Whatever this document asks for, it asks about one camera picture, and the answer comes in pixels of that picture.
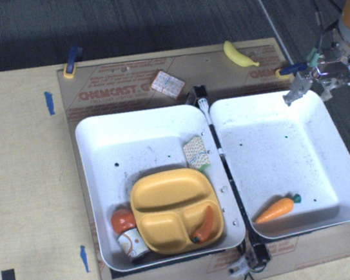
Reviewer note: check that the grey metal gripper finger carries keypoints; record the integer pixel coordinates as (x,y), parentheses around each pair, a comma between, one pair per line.
(297,88)
(326,92)

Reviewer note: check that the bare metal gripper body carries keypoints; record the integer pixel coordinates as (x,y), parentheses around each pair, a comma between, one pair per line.
(335,69)

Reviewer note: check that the orange carrot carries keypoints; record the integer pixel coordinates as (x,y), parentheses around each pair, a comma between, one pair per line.
(276,210)

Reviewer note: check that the thin black and white rod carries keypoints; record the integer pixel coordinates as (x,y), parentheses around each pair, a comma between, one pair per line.
(229,173)

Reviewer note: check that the white and green patterned carton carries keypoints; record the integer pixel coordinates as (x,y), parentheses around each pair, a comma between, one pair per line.
(196,153)

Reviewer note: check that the white plastic tray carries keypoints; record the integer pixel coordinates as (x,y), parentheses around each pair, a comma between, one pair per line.
(279,159)
(141,134)

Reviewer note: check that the brown cardboard board, red print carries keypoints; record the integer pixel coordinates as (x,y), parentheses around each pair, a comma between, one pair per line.
(115,89)

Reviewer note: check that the yellow banana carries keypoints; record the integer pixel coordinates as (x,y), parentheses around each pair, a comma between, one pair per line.
(238,55)

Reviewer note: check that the bottle with orange cap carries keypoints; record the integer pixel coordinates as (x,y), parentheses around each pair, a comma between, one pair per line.
(128,234)

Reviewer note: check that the orange chili pepper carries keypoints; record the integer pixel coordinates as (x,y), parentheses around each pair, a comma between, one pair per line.
(205,227)

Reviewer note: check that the yellow divided plate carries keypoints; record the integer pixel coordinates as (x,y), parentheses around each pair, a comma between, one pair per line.
(167,199)

